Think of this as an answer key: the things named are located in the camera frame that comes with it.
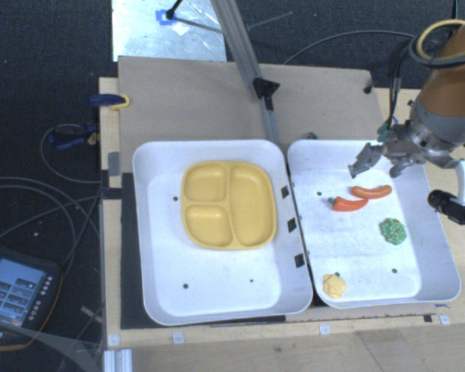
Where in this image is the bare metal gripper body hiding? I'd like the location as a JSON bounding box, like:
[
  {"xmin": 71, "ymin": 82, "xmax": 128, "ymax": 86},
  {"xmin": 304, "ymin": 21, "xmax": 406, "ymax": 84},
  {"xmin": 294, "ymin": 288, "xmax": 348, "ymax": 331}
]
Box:
[{"xmin": 379, "ymin": 123, "xmax": 465, "ymax": 169}]

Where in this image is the orange toy sausage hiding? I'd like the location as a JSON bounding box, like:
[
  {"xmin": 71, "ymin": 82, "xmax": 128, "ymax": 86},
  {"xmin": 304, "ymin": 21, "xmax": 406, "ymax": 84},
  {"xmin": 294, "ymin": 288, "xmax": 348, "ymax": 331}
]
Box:
[{"xmin": 350, "ymin": 184, "xmax": 394, "ymax": 200}]

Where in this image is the orange toy carrot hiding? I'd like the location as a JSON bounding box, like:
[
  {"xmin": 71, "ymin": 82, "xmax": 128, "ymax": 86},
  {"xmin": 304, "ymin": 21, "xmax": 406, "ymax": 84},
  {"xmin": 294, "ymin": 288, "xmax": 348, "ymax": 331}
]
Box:
[{"xmin": 326, "ymin": 195, "xmax": 370, "ymax": 212}]

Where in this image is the green toy peas clump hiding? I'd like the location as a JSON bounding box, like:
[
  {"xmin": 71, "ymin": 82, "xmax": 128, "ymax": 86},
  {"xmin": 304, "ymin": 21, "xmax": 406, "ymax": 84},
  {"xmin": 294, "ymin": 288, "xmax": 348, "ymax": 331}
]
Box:
[{"xmin": 378, "ymin": 217, "xmax": 408, "ymax": 246}]

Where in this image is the white plastic tray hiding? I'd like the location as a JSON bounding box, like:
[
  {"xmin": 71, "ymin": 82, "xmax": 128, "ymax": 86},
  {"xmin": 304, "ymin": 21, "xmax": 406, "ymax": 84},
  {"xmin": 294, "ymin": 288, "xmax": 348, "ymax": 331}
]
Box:
[
  {"xmin": 286, "ymin": 139, "xmax": 463, "ymax": 310},
  {"xmin": 132, "ymin": 139, "xmax": 315, "ymax": 327}
]

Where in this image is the yellow divided plate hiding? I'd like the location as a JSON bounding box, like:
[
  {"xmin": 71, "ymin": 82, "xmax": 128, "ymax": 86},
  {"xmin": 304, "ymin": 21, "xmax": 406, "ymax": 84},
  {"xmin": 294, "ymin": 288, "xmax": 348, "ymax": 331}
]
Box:
[{"xmin": 180, "ymin": 160, "xmax": 278, "ymax": 252}]

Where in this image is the yellow lumpy toy food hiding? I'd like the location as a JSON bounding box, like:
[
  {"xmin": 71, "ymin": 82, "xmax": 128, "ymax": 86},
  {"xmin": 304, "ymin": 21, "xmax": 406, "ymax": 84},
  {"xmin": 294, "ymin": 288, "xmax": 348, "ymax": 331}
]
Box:
[{"xmin": 322, "ymin": 272, "xmax": 348, "ymax": 299}]

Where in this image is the brown cardboard board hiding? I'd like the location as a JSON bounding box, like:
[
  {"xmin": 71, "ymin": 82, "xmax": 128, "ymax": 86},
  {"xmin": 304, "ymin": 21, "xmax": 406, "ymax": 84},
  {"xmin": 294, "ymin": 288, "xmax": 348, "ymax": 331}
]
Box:
[{"xmin": 117, "ymin": 55, "xmax": 439, "ymax": 324}]

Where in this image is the black cylinder on white bracket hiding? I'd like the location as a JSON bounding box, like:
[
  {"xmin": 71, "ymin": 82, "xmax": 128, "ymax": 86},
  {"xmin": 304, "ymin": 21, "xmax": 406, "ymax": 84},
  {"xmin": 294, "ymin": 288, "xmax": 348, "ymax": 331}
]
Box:
[{"xmin": 427, "ymin": 159, "xmax": 465, "ymax": 226}]

